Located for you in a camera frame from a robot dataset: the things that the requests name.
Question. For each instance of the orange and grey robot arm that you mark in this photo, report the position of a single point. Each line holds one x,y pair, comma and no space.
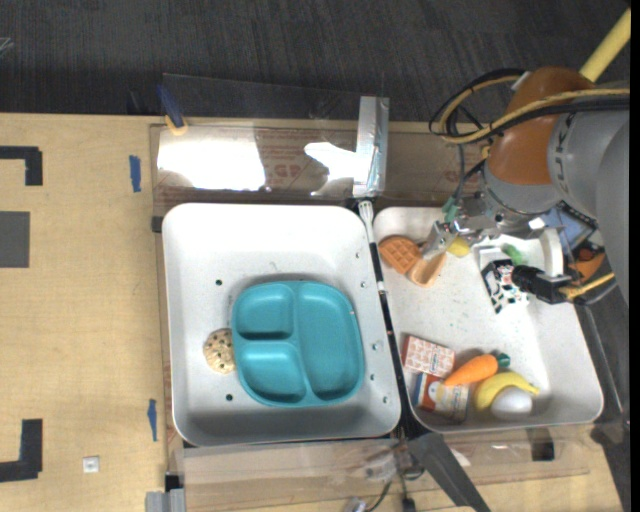
530,145

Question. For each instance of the orange toy cup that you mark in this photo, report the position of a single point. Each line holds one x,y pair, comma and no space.
425,274

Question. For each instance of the yellow banana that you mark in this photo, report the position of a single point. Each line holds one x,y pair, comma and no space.
505,382

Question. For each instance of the white plastic tray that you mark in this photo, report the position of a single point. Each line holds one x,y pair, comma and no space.
200,300
465,315

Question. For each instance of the tan chocolate chip biscuit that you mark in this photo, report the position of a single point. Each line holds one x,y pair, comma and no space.
219,351

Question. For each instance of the orange toy waffle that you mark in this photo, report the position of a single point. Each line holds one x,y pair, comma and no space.
397,252

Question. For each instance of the yellow toy block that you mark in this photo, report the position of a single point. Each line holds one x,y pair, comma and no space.
459,247

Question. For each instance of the black and white carton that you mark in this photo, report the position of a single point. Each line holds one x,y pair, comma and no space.
502,295

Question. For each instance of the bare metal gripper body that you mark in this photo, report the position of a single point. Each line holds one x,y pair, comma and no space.
480,220

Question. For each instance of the black cylinder on white bracket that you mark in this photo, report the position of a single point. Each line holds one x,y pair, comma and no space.
540,284

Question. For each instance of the green toy piece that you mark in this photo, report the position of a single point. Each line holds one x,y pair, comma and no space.
514,254

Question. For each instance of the white egg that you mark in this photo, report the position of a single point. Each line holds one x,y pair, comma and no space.
511,404

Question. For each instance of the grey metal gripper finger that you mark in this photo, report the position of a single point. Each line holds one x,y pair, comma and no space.
487,248
437,244

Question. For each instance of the blue divided plate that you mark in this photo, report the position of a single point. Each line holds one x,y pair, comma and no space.
320,330

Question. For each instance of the orange carrot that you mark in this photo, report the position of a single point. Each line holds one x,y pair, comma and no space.
472,370

